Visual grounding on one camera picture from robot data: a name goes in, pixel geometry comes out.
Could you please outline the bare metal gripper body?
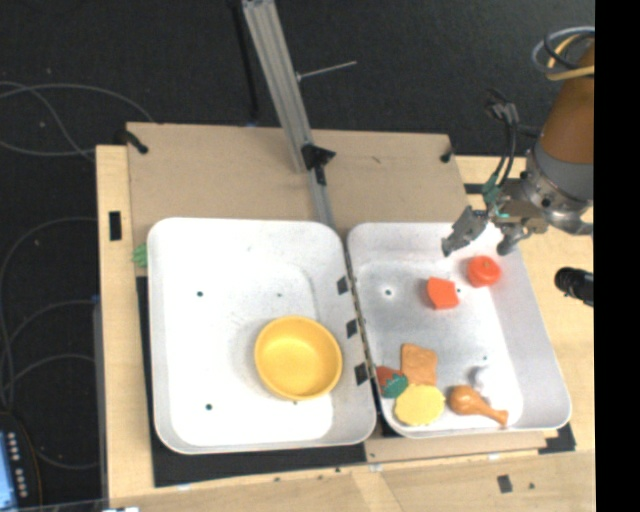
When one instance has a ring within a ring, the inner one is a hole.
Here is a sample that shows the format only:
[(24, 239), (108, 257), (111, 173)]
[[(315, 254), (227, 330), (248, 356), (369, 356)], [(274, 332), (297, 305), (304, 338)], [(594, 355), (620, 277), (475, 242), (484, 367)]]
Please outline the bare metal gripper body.
[(544, 174), (529, 170), (499, 187), (491, 219), (525, 233), (544, 233), (552, 226), (568, 234), (592, 234), (593, 224), (582, 219), (591, 205), (589, 200), (566, 194)]

